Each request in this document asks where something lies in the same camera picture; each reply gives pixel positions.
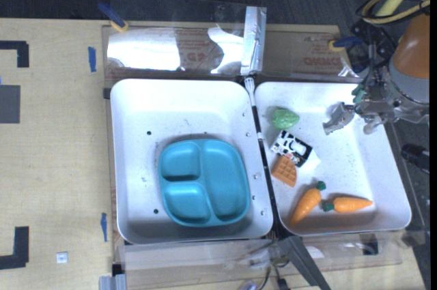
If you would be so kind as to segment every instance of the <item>orange carrot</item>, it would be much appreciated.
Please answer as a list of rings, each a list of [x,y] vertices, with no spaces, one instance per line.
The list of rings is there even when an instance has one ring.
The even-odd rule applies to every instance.
[[[314,207],[316,207],[320,201],[322,201],[322,195],[320,191],[325,189],[326,185],[323,181],[317,183],[316,188],[311,188],[306,191],[301,200],[299,200],[298,206],[294,211],[290,226],[294,226],[300,222]]]
[[[354,212],[364,209],[372,204],[373,201],[367,199],[339,197],[335,198],[333,203],[323,204],[323,211],[328,212],[333,209],[340,214],[344,214],[345,212]]]

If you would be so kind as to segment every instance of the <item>blue divided plate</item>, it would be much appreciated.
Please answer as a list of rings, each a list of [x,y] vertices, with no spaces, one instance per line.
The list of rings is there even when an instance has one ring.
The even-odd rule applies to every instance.
[[[234,223],[249,209],[242,158],[226,142],[199,139],[173,143],[160,155],[158,175],[165,210],[184,226]]]

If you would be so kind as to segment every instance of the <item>orange cracker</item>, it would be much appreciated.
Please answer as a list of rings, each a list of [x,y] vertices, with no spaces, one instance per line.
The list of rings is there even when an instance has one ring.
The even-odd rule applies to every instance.
[[[294,163],[286,156],[280,156],[272,170],[272,176],[290,187],[296,184],[297,172]]]

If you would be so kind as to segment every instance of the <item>green toy vegetable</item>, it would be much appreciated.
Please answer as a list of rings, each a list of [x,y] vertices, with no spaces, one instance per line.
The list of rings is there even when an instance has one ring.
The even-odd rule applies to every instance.
[[[287,130],[297,124],[299,119],[300,117],[295,112],[280,108],[274,111],[272,122],[276,129]]]

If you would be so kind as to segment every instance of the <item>wooden table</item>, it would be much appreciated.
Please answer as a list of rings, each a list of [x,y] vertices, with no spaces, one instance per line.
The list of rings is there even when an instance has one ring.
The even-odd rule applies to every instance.
[[[23,40],[29,68],[0,50],[2,85],[20,85],[20,123],[0,124],[0,256],[28,226],[26,267],[0,270],[1,289],[97,289],[111,273],[113,234],[99,20],[0,19],[0,40]],[[91,72],[88,47],[96,49]],[[107,214],[108,241],[100,219]],[[68,252],[67,263],[57,253]],[[411,249],[399,265],[324,272],[333,289],[424,289]],[[292,288],[302,276],[287,277]],[[242,281],[182,289],[238,289]],[[271,278],[265,289],[276,289]]]

